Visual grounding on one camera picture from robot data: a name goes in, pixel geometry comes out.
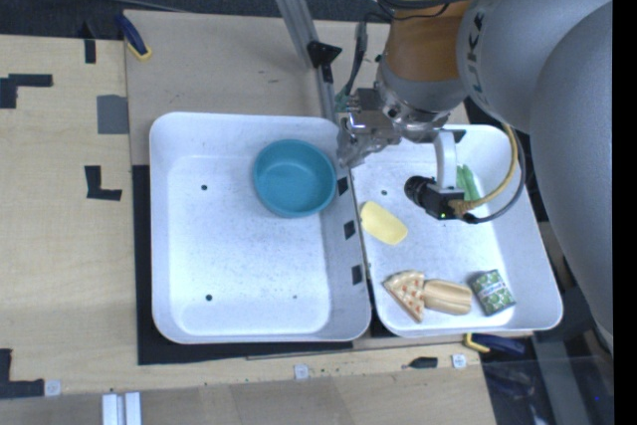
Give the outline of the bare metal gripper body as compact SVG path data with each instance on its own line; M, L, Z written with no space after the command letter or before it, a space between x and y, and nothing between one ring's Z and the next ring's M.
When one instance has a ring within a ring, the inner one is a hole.
M357 89L337 94L337 112L343 114L337 136L339 148L383 148L401 139L428 141L451 112L418 109L380 89Z

